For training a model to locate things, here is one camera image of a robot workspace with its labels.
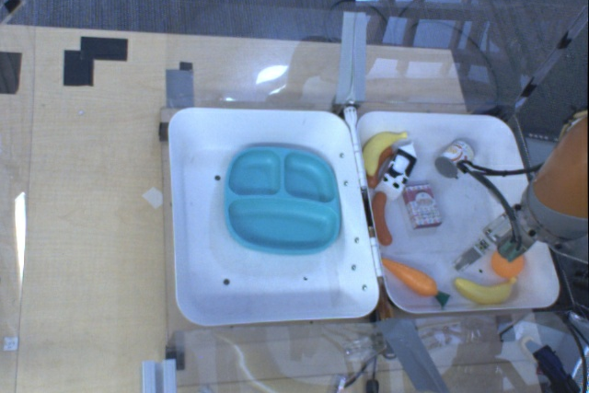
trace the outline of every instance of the yellow banana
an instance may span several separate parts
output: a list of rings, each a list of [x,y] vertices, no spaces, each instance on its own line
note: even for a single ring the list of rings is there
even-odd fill
[[[457,277],[454,280],[454,287],[462,296],[479,305],[497,305],[509,298],[515,282],[517,279],[512,277],[507,282],[488,286]]]
[[[374,176],[378,171],[378,158],[382,152],[396,141],[401,139],[407,139],[407,133],[383,132],[375,134],[372,138],[370,138],[364,145],[364,149],[362,151],[366,174],[369,176]]]

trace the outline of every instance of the turquoise plate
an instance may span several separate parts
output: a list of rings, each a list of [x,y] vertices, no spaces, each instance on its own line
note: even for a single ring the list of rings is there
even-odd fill
[[[246,149],[227,172],[225,220],[231,236],[247,248],[288,255],[320,252],[340,233],[333,169],[299,149]]]

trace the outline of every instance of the white tray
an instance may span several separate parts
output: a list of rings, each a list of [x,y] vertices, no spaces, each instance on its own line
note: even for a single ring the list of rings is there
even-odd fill
[[[276,255],[229,235],[225,174],[232,157],[255,144],[300,146],[331,165],[342,221],[327,249]],[[320,111],[185,109],[170,122],[169,153],[176,296],[188,320],[217,326],[359,318],[374,309],[375,261],[343,120]]]
[[[384,270],[390,299],[405,311],[418,314],[552,305],[559,295],[559,281],[549,249],[540,243],[525,254],[525,268],[512,296],[504,304],[477,306],[463,298],[453,286],[457,276],[478,283],[503,281],[490,267],[492,251],[464,272],[458,273],[453,267],[454,260],[482,237],[482,228],[502,213],[502,207],[470,176],[444,178],[437,172],[433,162],[456,138],[466,138],[475,150],[474,160],[477,164],[490,168],[521,168],[522,160],[509,127],[488,116],[396,112],[367,113],[358,122],[362,145],[377,133],[404,131],[413,140],[418,157],[410,182],[427,180],[432,185],[443,222],[436,228],[414,230],[402,198],[389,202],[386,218],[393,235],[393,244],[381,247],[381,254],[425,271],[437,281],[438,288],[451,297],[442,310],[434,298],[414,294]],[[509,203],[521,201],[527,185],[525,176],[491,179]]]

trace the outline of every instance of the orange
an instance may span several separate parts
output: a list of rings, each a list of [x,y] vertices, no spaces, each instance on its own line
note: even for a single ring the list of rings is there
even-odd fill
[[[495,251],[491,257],[491,267],[500,277],[506,279],[517,277],[519,272],[524,269],[524,256],[519,256],[510,262]]]

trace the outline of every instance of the can label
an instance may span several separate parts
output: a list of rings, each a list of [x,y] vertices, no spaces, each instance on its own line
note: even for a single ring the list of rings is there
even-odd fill
[[[474,156],[475,152],[470,144],[463,139],[456,139],[435,159],[435,167],[444,177],[457,178],[456,164],[461,161],[472,161]]]

